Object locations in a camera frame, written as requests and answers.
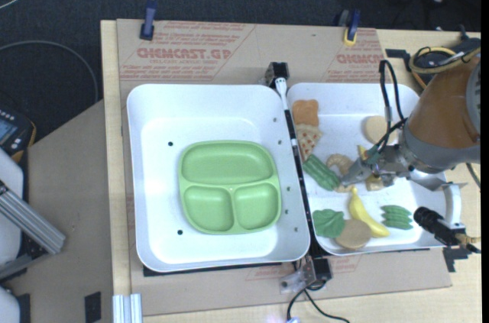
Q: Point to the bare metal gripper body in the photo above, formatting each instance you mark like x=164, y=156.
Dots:
x=395, y=161

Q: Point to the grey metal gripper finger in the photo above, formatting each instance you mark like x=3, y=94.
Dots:
x=385, y=178
x=353, y=172

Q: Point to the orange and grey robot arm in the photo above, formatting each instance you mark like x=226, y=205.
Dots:
x=443, y=111

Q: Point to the small tan block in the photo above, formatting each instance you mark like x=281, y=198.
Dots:
x=373, y=185

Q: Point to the tan croissant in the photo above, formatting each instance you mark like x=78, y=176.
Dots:
x=338, y=161

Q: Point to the small yellow piece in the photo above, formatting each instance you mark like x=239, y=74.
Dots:
x=361, y=151

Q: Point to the white plastic tray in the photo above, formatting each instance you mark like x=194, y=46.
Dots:
x=405, y=195
x=160, y=176

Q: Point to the large green bean pods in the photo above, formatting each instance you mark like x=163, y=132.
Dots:
x=320, y=170

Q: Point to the pale round biscuit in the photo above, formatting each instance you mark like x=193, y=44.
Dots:
x=374, y=127

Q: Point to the small green bean pods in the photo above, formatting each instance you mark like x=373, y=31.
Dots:
x=397, y=217

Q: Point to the yellow banana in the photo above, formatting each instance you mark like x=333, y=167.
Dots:
x=363, y=214

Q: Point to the pizza slice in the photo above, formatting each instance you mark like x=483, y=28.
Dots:
x=307, y=140

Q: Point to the green lettuce leaf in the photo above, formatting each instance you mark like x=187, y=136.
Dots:
x=328, y=223

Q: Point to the brown round biscuit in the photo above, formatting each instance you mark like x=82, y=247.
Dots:
x=353, y=234

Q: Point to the thin black and white rod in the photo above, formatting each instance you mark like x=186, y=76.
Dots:
x=294, y=142

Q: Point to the orange toast slice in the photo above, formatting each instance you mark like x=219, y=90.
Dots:
x=305, y=111

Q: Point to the green divided plate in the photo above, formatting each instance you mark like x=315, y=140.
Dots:
x=229, y=186

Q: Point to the brown cardboard board, red print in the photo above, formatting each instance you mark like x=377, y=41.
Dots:
x=229, y=46

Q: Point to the black cylinder on white bracket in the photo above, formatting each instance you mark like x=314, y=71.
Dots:
x=433, y=220

